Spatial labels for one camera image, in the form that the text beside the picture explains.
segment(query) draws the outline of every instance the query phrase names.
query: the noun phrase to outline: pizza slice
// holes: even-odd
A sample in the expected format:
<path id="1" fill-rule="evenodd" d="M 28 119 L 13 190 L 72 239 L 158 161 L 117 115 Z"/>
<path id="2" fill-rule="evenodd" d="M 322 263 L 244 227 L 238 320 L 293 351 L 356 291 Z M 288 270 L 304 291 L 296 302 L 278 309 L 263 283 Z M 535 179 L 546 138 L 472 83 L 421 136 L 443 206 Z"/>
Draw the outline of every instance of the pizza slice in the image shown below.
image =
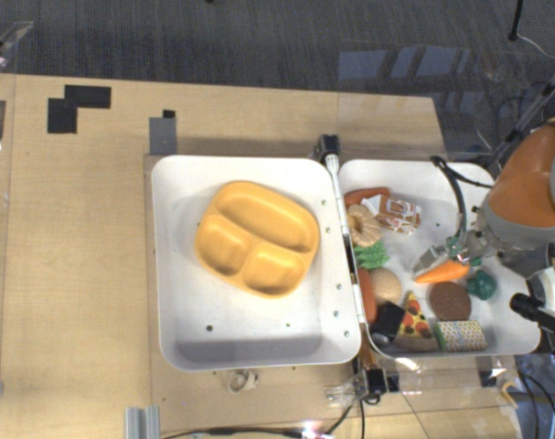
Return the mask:
<path id="1" fill-rule="evenodd" d="M 422 313 L 420 302 L 412 291 L 405 298 L 405 316 L 393 344 L 410 351 L 435 351 L 439 347 Z"/>

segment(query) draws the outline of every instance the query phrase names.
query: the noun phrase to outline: orange divided plate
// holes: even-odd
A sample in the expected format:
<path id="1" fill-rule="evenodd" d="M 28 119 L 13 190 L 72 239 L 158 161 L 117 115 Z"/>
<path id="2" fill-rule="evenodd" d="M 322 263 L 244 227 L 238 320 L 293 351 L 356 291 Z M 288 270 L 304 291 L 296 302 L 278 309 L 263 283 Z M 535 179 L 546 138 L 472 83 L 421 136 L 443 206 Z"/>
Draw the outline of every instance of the orange divided plate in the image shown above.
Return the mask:
<path id="1" fill-rule="evenodd" d="M 252 182 L 230 182 L 214 196 L 196 233 L 196 256 L 225 282 L 283 297 L 303 281 L 320 233 L 307 209 Z"/>

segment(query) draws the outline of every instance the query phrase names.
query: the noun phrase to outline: cookie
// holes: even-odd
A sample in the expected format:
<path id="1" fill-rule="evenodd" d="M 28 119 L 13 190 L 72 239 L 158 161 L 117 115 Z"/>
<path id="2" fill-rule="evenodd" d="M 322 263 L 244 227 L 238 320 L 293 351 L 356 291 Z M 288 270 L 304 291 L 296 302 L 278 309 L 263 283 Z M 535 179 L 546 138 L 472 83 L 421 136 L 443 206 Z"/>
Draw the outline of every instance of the cookie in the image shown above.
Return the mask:
<path id="1" fill-rule="evenodd" d="M 468 320 L 472 302 L 466 290 L 453 282 L 435 284 L 430 291 L 430 306 L 443 321 Z"/>

